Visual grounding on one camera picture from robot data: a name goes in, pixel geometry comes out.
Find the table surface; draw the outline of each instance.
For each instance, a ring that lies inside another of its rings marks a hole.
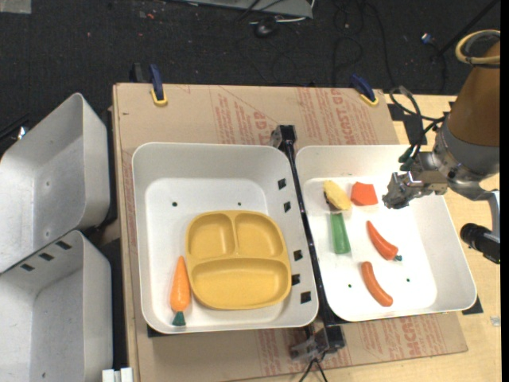
[[[406,98],[400,95],[395,97],[398,101],[411,108],[410,102]],[[415,99],[424,115],[440,117],[442,116],[442,110],[447,108],[449,102],[455,100],[455,96],[416,95]],[[391,103],[388,95],[386,95],[386,101]],[[394,128],[400,143],[408,143],[405,127],[402,122],[394,122]],[[118,147],[120,145],[120,138],[118,137],[118,130],[115,128],[115,124],[114,135],[116,135],[115,146]],[[428,133],[427,139],[429,145],[423,146],[423,151],[430,150],[435,139],[434,133]],[[117,173],[122,171],[121,166],[116,166],[116,169]],[[494,177],[486,179],[481,185],[485,189],[499,188],[499,175],[496,174]],[[450,190],[445,194],[445,201],[457,233],[468,222],[474,222],[487,228],[492,226],[488,203],[484,201],[469,201]],[[119,200],[119,206],[120,208],[122,207],[122,200]],[[369,380],[371,382],[397,382],[412,380],[413,382],[430,382],[447,380],[464,382],[470,380],[502,380],[501,326],[499,324],[501,316],[500,265],[495,265],[488,261],[478,251],[468,249],[463,242],[461,244],[464,246],[468,264],[484,310],[483,313],[479,314],[458,314],[468,351],[436,357],[327,369],[325,375],[328,381],[356,382]],[[129,279],[129,276],[124,275],[124,281],[126,279]],[[129,301],[129,296],[126,296],[126,337],[127,344],[134,346],[136,345],[134,330],[132,329],[134,327],[134,321],[132,320],[134,310],[130,306]],[[135,358],[136,355],[130,355],[130,360],[135,361]],[[301,377],[301,374],[293,374],[256,378],[251,381],[298,381]],[[321,374],[314,370],[307,375],[305,380],[312,382],[323,379]]]

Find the blue and yellow clamp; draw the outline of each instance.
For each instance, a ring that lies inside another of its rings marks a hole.
[[[376,106],[379,104],[379,98],[376,97],[370,84],[363,77],[353,73],[350,76],[350,83],[360,93],[360,98],[368,105]]]
[[[159,67],[156,64],[151,64],[149,66],[149,72],[150,82],[153,85],[152,89],[150,90],[153,102],[157,106],[166,106],[166,104],[168,104],[168,99],[166,98],[165,91],[162,88],[162,78],[161,73],[159,72]]]

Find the black floor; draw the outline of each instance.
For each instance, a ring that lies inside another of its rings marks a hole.
[[[251,13],[154,0],[32,0],[31,14],[0,11],[0,132],[26,115],[35,125],[73,92],[97,111],[139,62],[166,83],[373,88],[456,95],[469,67],[448,49],[493,0],[318,0],[314,19],[257,38]],[[469,32],[500,29],[500,3]],[[429,33],[436,48],[424,45]],[[8,134],[0,150],[12,143]]]

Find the yellow plate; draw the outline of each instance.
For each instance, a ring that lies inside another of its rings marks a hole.
[[[195,217],[187,229],[185,253],[194,297],[213,309],[271,306],[292,286],[281,230],[260,212],[206,212]]]

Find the cardboard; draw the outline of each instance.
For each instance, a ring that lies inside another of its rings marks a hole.
[[[289,347],[303,329],[193,333],[150,337],[140,306],[131,158],[145,142],[268,144],[278,124],[293,124],[297,146],[396,144],[382,92],[365,104],[354,89],[165,85],[156,106],[150,84],[114,86],[127,343],[135,380],[226,381],[300,373]],[[431,314],[342,325],[347,346],[323,368],[342,368],[466,351],[458,317]]]

